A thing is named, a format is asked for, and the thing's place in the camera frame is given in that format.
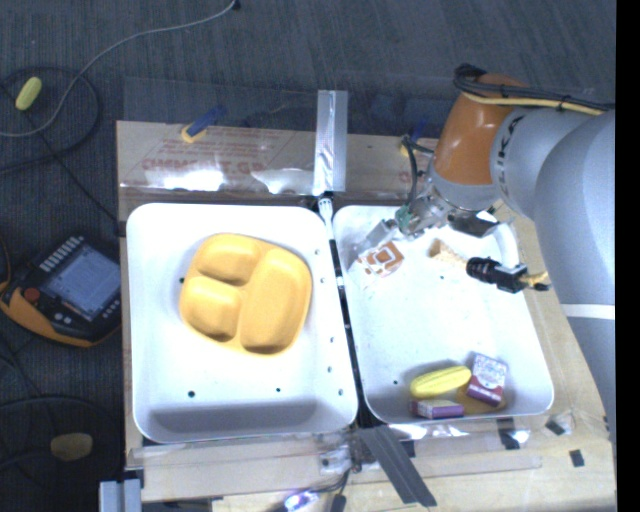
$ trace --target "divided yellow plate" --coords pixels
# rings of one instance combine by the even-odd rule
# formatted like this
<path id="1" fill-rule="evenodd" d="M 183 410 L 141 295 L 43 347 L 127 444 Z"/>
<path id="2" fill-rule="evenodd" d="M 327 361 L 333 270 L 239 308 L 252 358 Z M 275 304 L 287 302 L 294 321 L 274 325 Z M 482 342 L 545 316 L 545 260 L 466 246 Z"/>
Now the divided yellow plate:
<path id="1" fill-rule="evenodd" d="M 180 294 L 182 320 L 230 349 L 278 354 L 304 325 L 311 272 L 291 251 L 221 233 L 198 248 Z"/>

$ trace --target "white plastic tray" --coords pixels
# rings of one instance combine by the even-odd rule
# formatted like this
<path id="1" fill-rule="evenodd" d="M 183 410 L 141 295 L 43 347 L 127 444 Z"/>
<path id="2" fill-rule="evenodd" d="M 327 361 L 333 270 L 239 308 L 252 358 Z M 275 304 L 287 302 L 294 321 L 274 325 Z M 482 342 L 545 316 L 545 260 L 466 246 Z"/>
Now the white plastic tray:
<path id="1" fill-rule="evenodd" d="M 180 279 L 203 240 L 232 232 L 281 245 L 308 264 L 309 312 L 280 355 L 219 346 L 180 319 Z M 127 222 L 133 416 L 156 442 L 345 428 L 358 407 L 325 227 L 284 206 L 147 204 Z"/>
<path id="2" fill-rule="evenodd" d="M 396 210 L 355 205 L 338 210 L 334 230 L 343 267 L 348 247 L 380 220 L 393 218 Z M 411 380 L 446 366 L 470 367 L 478 352 L 507 363 L 507 405 L 467 419 L 545 412 L 553 402 L 553 384 L 523 294 L 500 291 L 468 277 L 464 268 L 430 259 L 436 238 L 464 258 L 502 261 L 494 236 L 479 239 L 444 227 L 413 241 L 394 241 L 404 261 L 368 287 L 344 272 L 369 408 L 387 423 L 428 422 L 409 412 Z"/>

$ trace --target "wooden surface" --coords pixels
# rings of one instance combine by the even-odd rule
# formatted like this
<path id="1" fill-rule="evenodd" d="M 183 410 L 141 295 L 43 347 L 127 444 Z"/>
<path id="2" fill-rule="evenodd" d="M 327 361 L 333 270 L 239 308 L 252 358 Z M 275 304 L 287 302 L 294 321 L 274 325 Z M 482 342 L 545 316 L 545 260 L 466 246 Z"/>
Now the wooden surface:
<path id="1" fill-rule="evenodd" d="M 118 146 L 131 134 L 140 136 L 139 124 L 119 123 Z M 153 130 L 145 132 L 154 137 Z M 404 172 L 398 162 L 397 141 L 388 137 L 360 139 L 358 144 L 377 154 L 390 155 L 379 168 Z M 129 151 L 119 151 L 119 171 L 135 165 Z M 397 189 L 402 190 L 402 178 Z M 121 219 L 136 204 L 157 200 L 153 194 L 120 190 Z M 513 218 L 522 261 L 531 272 L 544 269 L 535 229 L 526 219 L 506 207 L 496 214 L 500 220 Z M 131 414 L 131 361 L 129 321 L 126 312 L 126 241 L 122 243 L 126 443 L 131 467 L 144 467 L 143 501 L 172 501 L 224 496 L 212 501 L 214 511 L 269 511 L 289 494 L 307 486 L 326 486 L 337 479 L 321 473 L 317 440 L 269 440 L 266 443 L 204 443 L 169 447 L 142 447 Z M 525 292 L 555 388 L 549 415 L 524 422 L 528 439 L 518 450 L 506 450 L 498 436 L 485 432 L 466 439 L 425 439 L 416 443 L 414 465 L 425 477 L 438 507 L 446 511 L 515 510 L 613 510 L 616 477 L 611 444 L 602 420 L 603 408 L 595 384 L 577 342 L 564 318 L 553 291 Z M 556 435 L 544 426 L 557 420 L 565 433 Z M 574 465 L 578 453 L 583 465 Z M 383 471 L 375 466 L 351 475 L 345 489 L 347 511 L 422 509 L 402 503 Z M 328 510 L 328 496 L 304 510 Z"/>

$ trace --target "small box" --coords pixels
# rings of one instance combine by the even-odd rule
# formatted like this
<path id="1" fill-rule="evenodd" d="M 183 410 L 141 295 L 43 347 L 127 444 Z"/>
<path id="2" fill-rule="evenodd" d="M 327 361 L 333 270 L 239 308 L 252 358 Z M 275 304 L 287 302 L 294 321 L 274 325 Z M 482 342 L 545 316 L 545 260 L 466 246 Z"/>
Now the small box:
<path id="1" fill-rule="evenodd" d="M 460 418 L 464 415 L 464 407 L 451 400 L 411 400 L 411 413 L 430 420 L 440 418 Z"/>
<path id="2" fill-rule="evenodd" d="M 502 400 L 506 376 L 506 364 L 485 355 L 476 354 L 471 370 L 471 380 L 467 387 L 467 396 L 497 407 Z"/>

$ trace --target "yellow cable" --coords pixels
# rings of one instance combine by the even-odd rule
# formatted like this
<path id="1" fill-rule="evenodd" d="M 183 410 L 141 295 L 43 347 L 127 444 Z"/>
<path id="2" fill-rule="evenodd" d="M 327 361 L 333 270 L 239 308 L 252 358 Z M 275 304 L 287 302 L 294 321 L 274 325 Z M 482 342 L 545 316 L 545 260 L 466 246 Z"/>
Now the yellow cable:
<path id="1" fill-rule="evenodd" d="M 463 91 L 462 94 L 469 98 L 471 101 L 482 103 L 485 105 L 500 105 L 500 106 L 521 106 L 521 107 L 552 107 L 564 110 L 573 110 L 575 112 L 582 112 L 583 114 L 589 114 L 592 116 L 598 116 L 604 113 L 604 110 L 599 110 L 590 107 L 584 107 L 571 102 L 557 101 L 557 100 L 543 100 L 532 98 L 485 98 L 484 96 L 478 96 Z"/>

